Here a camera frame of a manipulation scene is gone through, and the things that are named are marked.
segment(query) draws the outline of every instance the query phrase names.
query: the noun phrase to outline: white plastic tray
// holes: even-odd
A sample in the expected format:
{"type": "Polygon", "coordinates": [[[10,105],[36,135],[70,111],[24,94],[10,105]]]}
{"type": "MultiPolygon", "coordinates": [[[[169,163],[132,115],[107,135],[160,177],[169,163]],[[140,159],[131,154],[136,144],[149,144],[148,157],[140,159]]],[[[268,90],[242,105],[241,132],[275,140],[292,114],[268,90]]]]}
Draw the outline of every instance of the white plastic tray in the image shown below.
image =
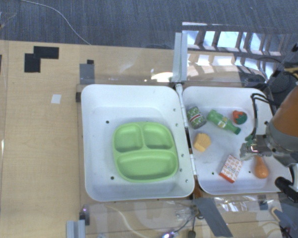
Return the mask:
{"type": "MultiPolygon", "coordinates": [[[[186,110],[197,106],[205,117],[211,109],[215,109],[230,119],[232,119],[232,112],[234,110],[244,111],[248,116],[246,123],[239,125],[241,128],[239,135],[220,129],[210,121],[197,130],[194,130],[189,125],[192,144],[197,133],[208,134],[212,141],[210,147],[203,153],[193,147],[199,184],[209,194],[277,192],[279,191],[275,186],[275,179],[277,177],[282,176],[292,180],[290,170],[273,157],[264,157],[264,162],[270,171],[266,179],[259,179],[253,174],[255,166],[254,159],[243,162],[242,169],[235,183],[230,183],[219,176],[229,154],[240,159],[240,147],[245,142],[245,137],[253,130],[254,114],[250,98],[252,93],[262,94],[262,92],[250,88],[194,86],[186,88],[183,92],[183,102],[186,110]]],[[[270,121],[272,113],[268,104],[256,101],[256,105],[258,107],[257,134],[264,134],[266,129],[264,122],[270,121]]]]}
{"type": "Polygon", "coordinates": [[[185,197],[194,189],[188,144],[177,93],[165,86],[89,85],[81,94],[85,188],[97,201],[185,197]],[[159,122],[173,135],[177,173],[157,182],[119,176],[113,157],[114,130],[135,121],[159,122]]]}

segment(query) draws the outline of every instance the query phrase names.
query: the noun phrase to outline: green plate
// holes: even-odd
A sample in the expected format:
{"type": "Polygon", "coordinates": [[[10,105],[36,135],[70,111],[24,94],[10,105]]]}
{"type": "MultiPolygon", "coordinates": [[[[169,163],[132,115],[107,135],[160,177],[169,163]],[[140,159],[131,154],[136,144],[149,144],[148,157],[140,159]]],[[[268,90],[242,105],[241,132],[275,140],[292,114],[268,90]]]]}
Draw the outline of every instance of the green plate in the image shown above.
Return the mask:
{"type": "Polygon", "coordinates": [[[121,177],[132,182],[167,179],[178,170],[178,154],[170,130],[157,122],[132,122],[113,135],[114,160],[121,177]]]}

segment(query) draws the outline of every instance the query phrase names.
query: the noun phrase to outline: bottle label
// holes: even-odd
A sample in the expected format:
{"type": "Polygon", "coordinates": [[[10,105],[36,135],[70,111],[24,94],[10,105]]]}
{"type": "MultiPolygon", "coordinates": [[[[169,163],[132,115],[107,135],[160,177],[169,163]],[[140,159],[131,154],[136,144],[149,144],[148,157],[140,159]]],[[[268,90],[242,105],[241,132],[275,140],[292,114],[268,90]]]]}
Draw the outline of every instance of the bottle label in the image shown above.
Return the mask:
{"type": "Polygon", "coordinates": [[[227,120],[228,120],[227,117],[223,117],[222,120],[219,121],[218,127],[225,128],[225,126],[227,125],[227,120]]]}

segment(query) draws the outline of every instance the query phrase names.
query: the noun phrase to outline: yellow sponge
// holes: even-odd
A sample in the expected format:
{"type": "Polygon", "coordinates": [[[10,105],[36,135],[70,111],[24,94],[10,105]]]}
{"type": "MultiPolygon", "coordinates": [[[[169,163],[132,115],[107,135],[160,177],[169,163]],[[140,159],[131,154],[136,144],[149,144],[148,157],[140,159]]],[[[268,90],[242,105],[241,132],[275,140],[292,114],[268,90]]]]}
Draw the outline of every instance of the yellow sponge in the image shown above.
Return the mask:
{"type": "Polygon", "coordinates": [[[205,149],[209,147],[211,144],[210,137],[204,133],[197,134],[195,140],[194,140],[194,148],[199,150],[200,152],[204,152],[205,149]]]}

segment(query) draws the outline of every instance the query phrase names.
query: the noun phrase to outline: white cable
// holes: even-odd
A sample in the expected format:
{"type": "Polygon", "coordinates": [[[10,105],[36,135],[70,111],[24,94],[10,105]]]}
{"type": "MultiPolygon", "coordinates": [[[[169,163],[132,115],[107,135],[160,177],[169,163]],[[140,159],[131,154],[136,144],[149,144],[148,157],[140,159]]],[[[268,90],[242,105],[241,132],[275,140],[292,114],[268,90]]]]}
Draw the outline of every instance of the white cable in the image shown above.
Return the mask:
{"type": "Polygon", "coordinates": [[[62,16],[62,18],[66,21],[66,23],[69,25],[69,27],[72,29],[72,31],[82,40],[84,41],[85,43],[91,45],[91,43],[89,43],[88,41],[86,41],[81,35],[79,35],[77,33],[77,31],[74,30],[74,28],[72,27],[72,25],[69,23],[69,21],[65,18],[65,16],[59,12],[58,10],[54,9],[53,7],[50,7],[50,6],[47,6],[45,4],[41,4],[41,3],[38,3],[38,2],[32,2],[32,1],[28,1],[28,0],[19,0],[19,1],[22,1],[22,2],[28,2],[28,3],[32,3],[32,4],[36,4],[36,5],[40,5],[40,6],[43,6],[43,7],[46,7],[48,9],[51,9],[53,11],[56,11],[59,15],[62,16]]]}

